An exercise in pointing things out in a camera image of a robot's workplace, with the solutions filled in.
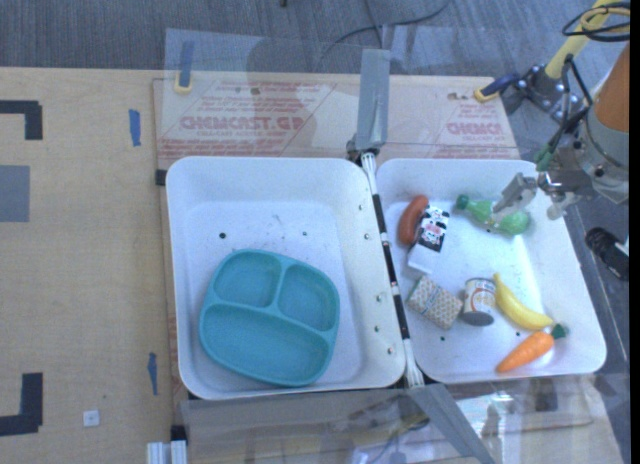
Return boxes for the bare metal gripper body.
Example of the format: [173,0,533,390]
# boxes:
[537,137,631,206]

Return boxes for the green bottle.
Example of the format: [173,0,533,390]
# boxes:
[453,193,532,237]

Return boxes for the white plastic tray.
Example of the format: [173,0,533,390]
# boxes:
[164,155,407,401]
[374,157,608,385]

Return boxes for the white cow print carton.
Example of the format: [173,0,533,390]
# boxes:
[406,203,451,276]

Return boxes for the yellow banana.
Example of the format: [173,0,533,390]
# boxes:
[492,272,555,332]

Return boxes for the red sausage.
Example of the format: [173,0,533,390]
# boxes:
[397,194,431,247]

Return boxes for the small orange and white can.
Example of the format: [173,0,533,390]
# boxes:
[458,277,498,328]

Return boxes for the beige patterned packet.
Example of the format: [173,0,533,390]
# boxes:
[405,275,464,331]

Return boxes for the thin black and white rod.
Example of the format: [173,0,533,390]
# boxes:
[359,150,426,389]

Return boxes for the orange carrot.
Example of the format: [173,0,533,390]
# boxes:
[495,322,570,374]

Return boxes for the brown cardboard board red print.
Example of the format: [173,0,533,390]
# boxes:
[152,73,601,433]

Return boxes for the blue divided plate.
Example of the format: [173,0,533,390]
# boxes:
[198,248,342,388]

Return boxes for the black cylinder on white bracket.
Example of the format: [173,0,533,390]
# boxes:
[584,226,631,282]

